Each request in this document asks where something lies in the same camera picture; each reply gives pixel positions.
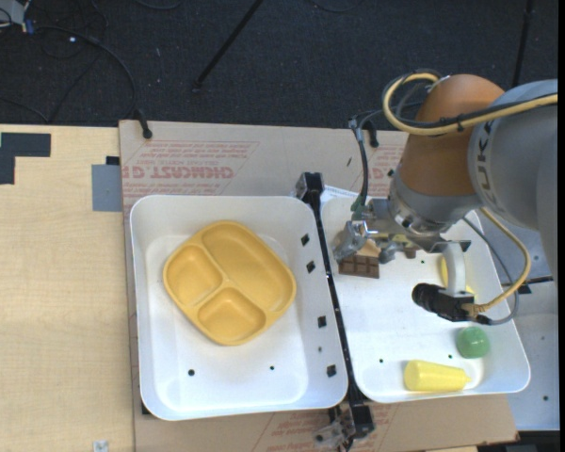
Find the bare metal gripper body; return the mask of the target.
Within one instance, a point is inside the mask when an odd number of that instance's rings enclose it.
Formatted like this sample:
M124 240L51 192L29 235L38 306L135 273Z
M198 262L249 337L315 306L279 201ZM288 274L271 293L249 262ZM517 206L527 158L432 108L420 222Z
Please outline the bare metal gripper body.
M442 242L442 234L452 226L444 222L426 218L413 211L403 201L373 198L363 210L366 228L376 238L399 238L411 247L435 249Z

